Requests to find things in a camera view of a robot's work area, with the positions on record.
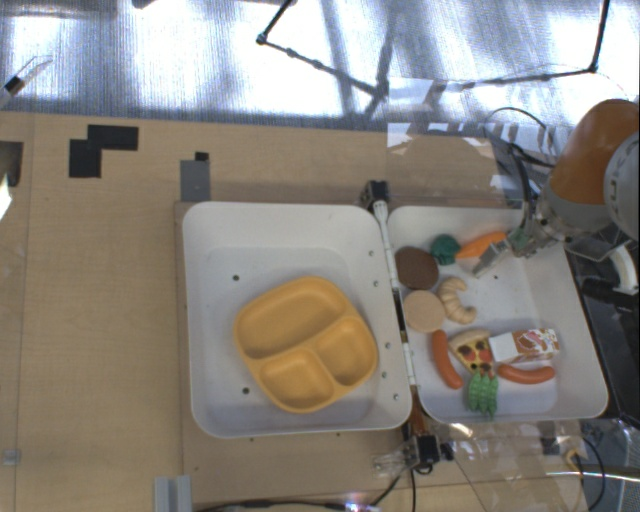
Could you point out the thin black and white rod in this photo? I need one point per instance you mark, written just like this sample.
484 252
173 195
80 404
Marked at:
386 240

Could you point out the black cylinder on white bracket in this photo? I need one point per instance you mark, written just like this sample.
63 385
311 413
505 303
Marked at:
622 270

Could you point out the tan round biscuit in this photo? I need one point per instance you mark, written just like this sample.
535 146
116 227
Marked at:
424 311

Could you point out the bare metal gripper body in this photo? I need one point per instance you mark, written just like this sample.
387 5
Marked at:
542 232

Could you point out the white and orange carton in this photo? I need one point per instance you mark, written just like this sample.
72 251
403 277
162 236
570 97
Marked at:
525 345

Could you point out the dark brown round biscuit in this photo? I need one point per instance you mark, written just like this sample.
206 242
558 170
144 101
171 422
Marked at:
416 268

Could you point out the pizza slice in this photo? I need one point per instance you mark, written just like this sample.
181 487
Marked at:
472 352

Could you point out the yellow divided plate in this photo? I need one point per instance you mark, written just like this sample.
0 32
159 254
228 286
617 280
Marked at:
300 340

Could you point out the white plastic tray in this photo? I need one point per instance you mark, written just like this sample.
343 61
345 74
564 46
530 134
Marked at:
520 300
280 235

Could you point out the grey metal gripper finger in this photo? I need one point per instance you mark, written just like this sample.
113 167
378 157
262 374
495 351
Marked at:
500 248
487 265

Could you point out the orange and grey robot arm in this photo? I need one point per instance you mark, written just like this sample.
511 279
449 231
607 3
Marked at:
582 160

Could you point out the orange sausage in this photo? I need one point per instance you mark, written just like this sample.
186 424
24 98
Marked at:
446 361
526 374

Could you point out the green broccoli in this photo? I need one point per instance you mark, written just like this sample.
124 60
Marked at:
444 248

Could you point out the orange carrot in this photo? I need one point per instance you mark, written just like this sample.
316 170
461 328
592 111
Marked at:
480 245

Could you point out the beige croissant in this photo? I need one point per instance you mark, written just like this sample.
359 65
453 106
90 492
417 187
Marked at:
452 300

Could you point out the green pea pods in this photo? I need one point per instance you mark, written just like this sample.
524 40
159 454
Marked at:
482 395

